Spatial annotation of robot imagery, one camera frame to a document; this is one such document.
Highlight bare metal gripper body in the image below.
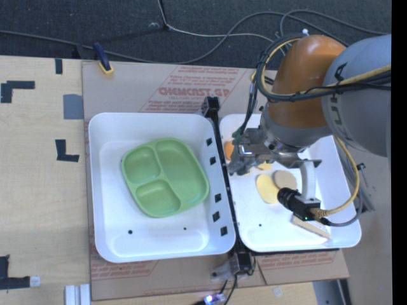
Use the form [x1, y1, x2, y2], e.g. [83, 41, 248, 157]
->
[237, 128, 307, 165]

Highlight orange round toy food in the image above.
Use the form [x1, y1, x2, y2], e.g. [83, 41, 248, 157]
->
[223, 140, 237, 162]

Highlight thin black rod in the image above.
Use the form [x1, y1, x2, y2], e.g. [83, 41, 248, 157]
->
[212, 114, 244, 254]

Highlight yellow round toy slice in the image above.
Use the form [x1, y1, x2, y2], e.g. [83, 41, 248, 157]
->
[255, 173, 282, 205]

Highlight tan round biscuit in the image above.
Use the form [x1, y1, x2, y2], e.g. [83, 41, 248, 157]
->
[273, 169, 298, 191]

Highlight white plastic tray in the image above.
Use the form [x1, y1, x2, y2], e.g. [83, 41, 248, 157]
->
[219, 113, 362, 254]
[88, 111, 237, 264]

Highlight green divided plate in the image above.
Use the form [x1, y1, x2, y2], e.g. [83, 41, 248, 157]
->
[120, 137, 210, 219]

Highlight beige bread slice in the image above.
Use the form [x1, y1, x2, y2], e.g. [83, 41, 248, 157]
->
[290, 216, 333, 241]

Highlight brown cardboard board red print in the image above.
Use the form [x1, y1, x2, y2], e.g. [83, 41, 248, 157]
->
[81, 60, 350, 301]

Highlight black block with thin wires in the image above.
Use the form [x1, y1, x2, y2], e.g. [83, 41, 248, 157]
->
[233, 251, 256, 275]
[200, 96, 221, 118]

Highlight black cylinder on white bracket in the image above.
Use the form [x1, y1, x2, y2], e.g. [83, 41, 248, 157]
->
[276, 158, 322, 222]

